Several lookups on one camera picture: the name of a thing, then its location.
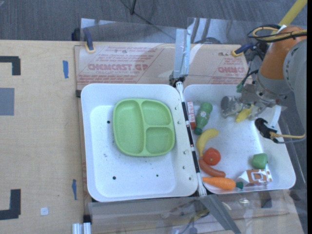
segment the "gray square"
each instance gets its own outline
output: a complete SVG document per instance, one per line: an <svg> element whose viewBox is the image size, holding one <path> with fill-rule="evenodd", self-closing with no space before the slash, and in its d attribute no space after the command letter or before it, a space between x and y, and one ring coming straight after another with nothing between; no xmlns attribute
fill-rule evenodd
<svg viewBox="0 0 312 234"><path fill-rule="evenodd" d="M0 88L0 116L14 115L14 88Z"/></svg>

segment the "orange carrot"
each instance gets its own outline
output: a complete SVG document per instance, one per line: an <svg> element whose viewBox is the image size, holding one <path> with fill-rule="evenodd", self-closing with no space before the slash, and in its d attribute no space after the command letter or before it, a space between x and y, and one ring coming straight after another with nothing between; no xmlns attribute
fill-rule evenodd
<svg viewBox="0 0 312 234"><path fill-rule="evenodd" d="M232 190L236 187L235 181L227 177L203 177L202 180L224 190Z"/></svg>

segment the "red tomato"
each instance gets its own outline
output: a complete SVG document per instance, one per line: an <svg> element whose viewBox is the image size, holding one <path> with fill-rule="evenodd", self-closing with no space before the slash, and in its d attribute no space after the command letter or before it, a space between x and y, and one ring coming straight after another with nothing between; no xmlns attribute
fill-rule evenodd
<svg viewBox="0 0 312 234"><path fill-rule="evenodd" d="M221 160L221 154L215 148L208 148L203 155L203 160L211 166L216 165Z"/></svg>

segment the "gray floor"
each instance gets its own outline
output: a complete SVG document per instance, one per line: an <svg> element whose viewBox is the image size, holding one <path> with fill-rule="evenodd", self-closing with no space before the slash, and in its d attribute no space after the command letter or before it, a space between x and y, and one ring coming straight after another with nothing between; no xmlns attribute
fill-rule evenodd
<svg viewBox="0 0 312 234"><path fill-rule="evenodd" d="M0 0L0 39L71 40L81 18L180 28L186 28L189 17L279 23L295 1L137 0L135 13L130 15L127 7L131 7L132 0ZM292 24L307 25L307 6ZM288 108L282 118L291 126L290 133L302 133L293 94L285 103ZM295 150L292 158L299 162L294 166L302 170L302 174L297 173L293 197L307 232L307 142L288 148Z"/></svg>

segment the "white tray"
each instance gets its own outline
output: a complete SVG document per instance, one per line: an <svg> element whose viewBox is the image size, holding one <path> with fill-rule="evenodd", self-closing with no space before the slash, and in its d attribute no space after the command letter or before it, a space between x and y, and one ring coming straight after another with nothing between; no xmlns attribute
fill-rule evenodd
<svg viewBox="0 0 312 234"><path fill-rule="evenodd" d="M226 173L226 177L236 179L245 170L252 169L251 160L254 154L266 153L268 155L267 168L271 171L273 181L266 186L245 187L243 192L280 190L291 188L296 181L295 172L285 144L275 144L273 141L262 137L254 125L254 121L248 119L235 122L235 116L223 118L220 102L224 96L240 96L236 93L235 85L190 85L184 89L185 101L193 101L195 112L200 103L207 101L213 105L213 110L204 130L216 128L219 135L210 139L205 149L214 147L221 153L221 161L213 166ZM260 116L270 122L274 109L267 108ZM194 143L198 136L193 134ZM241 192L238 188L233 191L225 191L207 183L205 187L215 194L232 194Z"/></svg>
<svg viewBox="0 0 312 234"><path fill-rule="evenodd" d="M133 157L114 142L113 109L122 99L147 98L171 110L175 145L162 156ZM169 85L90 84L81 92L87 186L100 202L192 195L198 186L179 93Z"/></svg>

